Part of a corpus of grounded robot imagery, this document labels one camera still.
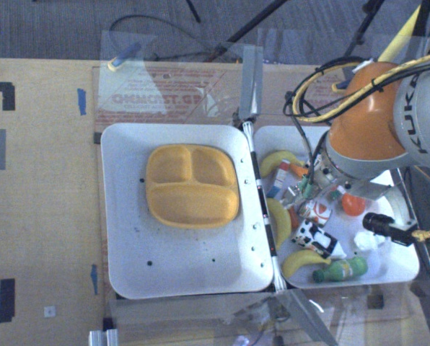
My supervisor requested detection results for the black cylinder on white bracket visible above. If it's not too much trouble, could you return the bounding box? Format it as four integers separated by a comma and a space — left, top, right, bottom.
361, 178, 419, 248

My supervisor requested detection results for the white red and blue packet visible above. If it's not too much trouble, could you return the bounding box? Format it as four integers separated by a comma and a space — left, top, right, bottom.
266, 159, 292, 199

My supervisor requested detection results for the white plastic tray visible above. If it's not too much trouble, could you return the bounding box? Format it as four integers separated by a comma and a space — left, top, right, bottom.
252, 125, 421, 290
100, 122, 276, 300

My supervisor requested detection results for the orange sausage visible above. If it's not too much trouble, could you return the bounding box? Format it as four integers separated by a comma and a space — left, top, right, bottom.
287, 206, 302, 231

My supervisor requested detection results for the orange ball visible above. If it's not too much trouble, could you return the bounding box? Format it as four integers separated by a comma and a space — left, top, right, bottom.
341, 192, 367, 218

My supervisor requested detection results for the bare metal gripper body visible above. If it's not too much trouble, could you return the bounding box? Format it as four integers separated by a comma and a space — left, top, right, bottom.
294, 152, 347, 204

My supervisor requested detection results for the orange divided plate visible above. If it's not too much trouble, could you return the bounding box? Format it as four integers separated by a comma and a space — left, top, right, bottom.
144, 143, 241, 230

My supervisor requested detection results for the green plastic bottle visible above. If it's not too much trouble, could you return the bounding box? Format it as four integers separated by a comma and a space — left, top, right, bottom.
312, 256, 369, 284

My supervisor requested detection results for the brown cardboard board red print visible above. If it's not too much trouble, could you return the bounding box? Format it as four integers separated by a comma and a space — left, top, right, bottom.
92, 64, 422, 333

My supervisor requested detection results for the yellow banana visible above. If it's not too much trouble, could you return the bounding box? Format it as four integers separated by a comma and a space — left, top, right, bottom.
259, 150, 304, 179
281, 249, 333, 280
266, 197, 293, 251

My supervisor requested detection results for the white and orange carton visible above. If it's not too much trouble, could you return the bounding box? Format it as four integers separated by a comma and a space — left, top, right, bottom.
297, 187, 347, 228

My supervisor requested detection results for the orange carrot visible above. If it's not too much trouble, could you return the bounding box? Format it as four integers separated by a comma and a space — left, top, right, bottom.
289, 162, 310, 179

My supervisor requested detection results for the thin black and white rod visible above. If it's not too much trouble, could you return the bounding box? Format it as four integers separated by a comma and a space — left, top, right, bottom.
241, 120, 287, 294

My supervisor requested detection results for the black and white cow carton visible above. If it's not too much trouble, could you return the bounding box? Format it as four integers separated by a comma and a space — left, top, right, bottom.
291, 218, 348, 260

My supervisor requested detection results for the white crumpled lump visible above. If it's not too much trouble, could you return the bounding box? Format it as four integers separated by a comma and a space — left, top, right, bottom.
353, 231, 386, 253

